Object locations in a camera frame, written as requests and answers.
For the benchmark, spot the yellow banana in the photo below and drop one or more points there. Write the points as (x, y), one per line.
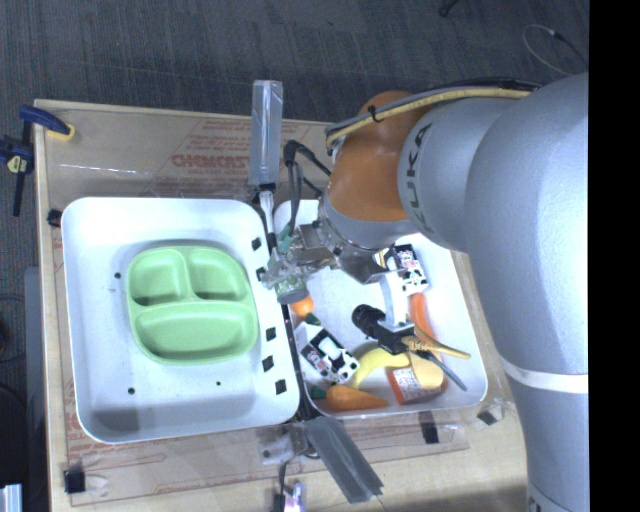
(372, 362)

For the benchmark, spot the orange sausage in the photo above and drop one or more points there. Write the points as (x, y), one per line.
(420, 312)

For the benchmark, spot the large orange carrot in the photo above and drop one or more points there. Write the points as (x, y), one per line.
(352, 399)

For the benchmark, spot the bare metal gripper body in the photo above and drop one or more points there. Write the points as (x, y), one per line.
(325, 252)

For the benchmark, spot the black cylinder on white bracket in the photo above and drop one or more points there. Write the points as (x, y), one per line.
(395, 310)

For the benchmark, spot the small orange carrot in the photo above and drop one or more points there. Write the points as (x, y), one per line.
(304, 306)

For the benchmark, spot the orange bottle with white label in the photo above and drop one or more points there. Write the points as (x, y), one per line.
(407, 386)

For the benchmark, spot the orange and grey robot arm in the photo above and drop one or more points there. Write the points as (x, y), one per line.
(500, 200)

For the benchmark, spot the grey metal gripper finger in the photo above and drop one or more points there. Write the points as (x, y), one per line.
(274, 267)
(301, 272)

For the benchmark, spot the green divided plate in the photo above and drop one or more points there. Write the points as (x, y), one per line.
(192, 320)

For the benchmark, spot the green and white patterned can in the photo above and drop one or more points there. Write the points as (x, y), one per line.
(291, 292)

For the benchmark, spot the white plastic tray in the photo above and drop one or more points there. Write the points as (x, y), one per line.
(340, 300)
(100, 300)

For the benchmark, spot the brown cardboard board red print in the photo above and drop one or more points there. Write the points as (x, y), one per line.
(150, 150)

